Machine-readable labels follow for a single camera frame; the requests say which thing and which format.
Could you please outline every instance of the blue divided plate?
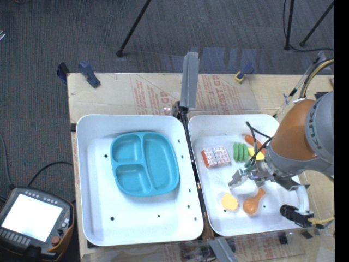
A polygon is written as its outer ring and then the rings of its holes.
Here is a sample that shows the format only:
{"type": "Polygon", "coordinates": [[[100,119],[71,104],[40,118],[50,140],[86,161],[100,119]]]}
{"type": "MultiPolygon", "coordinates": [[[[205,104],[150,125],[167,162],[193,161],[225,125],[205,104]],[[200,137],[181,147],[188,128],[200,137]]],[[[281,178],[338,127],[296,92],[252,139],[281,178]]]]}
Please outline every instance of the blue divided plate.
{"type": "Polygon", "coordinates": [[[121,134],[112,142],[110,154],[116,184],[126,194],[160,195],[178,185],[175,152],[170,141],[158,132],[121,134]]]}

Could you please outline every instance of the table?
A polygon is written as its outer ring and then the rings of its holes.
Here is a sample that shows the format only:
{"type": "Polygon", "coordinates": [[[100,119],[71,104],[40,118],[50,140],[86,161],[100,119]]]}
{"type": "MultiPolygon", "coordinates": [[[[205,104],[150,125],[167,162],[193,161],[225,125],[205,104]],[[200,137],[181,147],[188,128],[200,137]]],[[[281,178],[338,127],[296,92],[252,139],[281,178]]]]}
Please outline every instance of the table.
{"type": "MultiPolygon", "coordinates": [[[[142,74],[142,73],[96,73],[101,82],[97,88],[93,88],[86,76],[80,73],[67,75],[70,122],[72,125],[71,141],[74,158],[74,176],[76,191],[76,213],[79,232],[80,257],[85,261],[143,261],[147,255],[153,255],[151,259],[163,259],[163,261],[182,261],[180,259],[181,244],[163,244],[160,246],[146,246],[143,256],[134,259],[134,253],[140,251],[133,248],[133,254],[127,250],[120,254],[120,249],[87,247],[87,240],[82,230],[79,162],[77,157],[76,132],[74,131],[78,120],[87,114],[134,114],[134,115],[168,115],[171,107],[180,100],[182,74],[142,74]]],[[[283,94],[288,95],[296,86],[301,75],[248,75],[241,84],[233,79],[234,75],[228,74],[199,74],[196,108],[190,109],[189,115],[198,114],[238,114],[246,110],[260,111],[273,115],[283,103],[283,94]]],[[[307,96],[315,99],[316,92],[328,92],[333,90],[330,80],[333,75],[318,75],[308,87],[307,96]]],[[[283,113],[277,117],[281,121],[284,114],[292,106],[291,103],[283,113]]],[[[310,183],[308,196],[310,208],[315,216],[325,219],[334,214],[334,183],[324,175],[307,171],[299,175],[301,183],[310,183]]],[[[328,230],[334,230],[334,222],[328,230]]],[[[292,251],[284,254],[287,261],[299,261],[295,255],[304,255],[304,260],[330,261],[334,257],[334,238],[326,229],[302,242],[303,250],[292,251]]],[[[251,257],[245,253],[248,259],[258,261],[258,256],[251,257]]],[[[261,258],[278,261],[277,254],[259,254],[261,258]]]]}

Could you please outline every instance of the tripod leg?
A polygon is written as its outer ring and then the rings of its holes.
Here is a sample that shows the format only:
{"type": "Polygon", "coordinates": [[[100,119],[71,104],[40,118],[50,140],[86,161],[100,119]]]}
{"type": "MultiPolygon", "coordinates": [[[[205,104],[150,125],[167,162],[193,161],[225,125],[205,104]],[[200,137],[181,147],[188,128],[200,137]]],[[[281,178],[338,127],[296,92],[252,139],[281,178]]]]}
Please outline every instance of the tripod leg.
{"type": "Polygon", "coordinates": [[[327,10],[323,13],[323,15],[321,16],[321,18],[318,20],[318,22],[316,23],[316,25],[314,25],[314,27],[312,28],[312,30],[310,30],[309,34],[304,38],[303,41],[301,41],[299,43],[300,46],[305,46],[305,42],[309,39],[309,37],[313,34],[313,32],[315,31],[315,29],[319,26],[319,24],[321,23],[321,21],[325,18],[325,16],[328,14],[328,12],[332,9],[332,7],[334,6],[334,0],[331,3],[331,5],[327,8],[327,10]]]}
{"type": "Polygon", "coordinates": [[[290,34],[291,34],[291,23],[292,23],[292,15],[293,15],[293,5],[294,5],[294,0],[291,0],[291,5],[290,5],[290,14],[288,16],[288,27],[287,27],[287,35],[286,35],[286,45],[284,47],[285,50],[290,49],[290,34]]]}
{"type": "Polygon", "coordinates": [[[147,9],[147,7],[148,7],[148,5],[149,5],[150,2],[151,2],[151,0],[147,0],[147,1],[146,1],[146,3],[144,4],[144,6],[143,6],[141,12],[139,13],[139,15],[138,15],[138,17],[137,17],[135,23],[132,25],[132,28],[131,28],[130,32],[128,33],[128,35],[127,35],[127,37],[126,37],[124,43],[122,44],[122,46],[120,47],[120,49],[116,52],[116,55],[117,55],[118,57],[122,57],[122,52],[123,52],[124,48],[126,47],[127,42],[128,42],[129,39],[131,38],[131,36],[132,36],[132,34],[133,34],[133,31],[136,29],[138,23],[140,22],[140,20],[141,20],[143,14],[145,13],[145,11],[146,11],[146,9],[147,9]]]}

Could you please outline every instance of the gray floor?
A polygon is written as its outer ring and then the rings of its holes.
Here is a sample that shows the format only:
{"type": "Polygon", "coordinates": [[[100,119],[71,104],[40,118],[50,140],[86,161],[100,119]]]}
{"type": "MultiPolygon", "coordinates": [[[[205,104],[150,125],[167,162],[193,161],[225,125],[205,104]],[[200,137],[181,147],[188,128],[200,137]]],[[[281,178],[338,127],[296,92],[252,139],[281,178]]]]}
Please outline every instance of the gray floor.
{"type": "MultiPolygon", "coordinates": [[[[152,0],[119,58],[145,1],[0,0],[0,133],[16,186],[51,162],[72,161],[67,86],[57,77],[62,62],[71,72],[85,60],[95,72],[181,73],[183,57],[197,51],[200,73],[234,74],[251,61],[254,74],[286,75],[303,74],[319,50],[334,57],[334,8],[299,46],[333,0],[294,0],[289,50],[291,0],[152,0]]],[[[334,74],[334,66],[319,74],[334,74]]],[[[4,156],[0,147],[5,197],[4,156]]],[[[75,197],[69,165],[50,167],[32,186],[75,197]]],[[[0,261],[21,260],[0,251],[0,261]]],[[[76,230],[62,261],[79,261],[76,230]]]]}

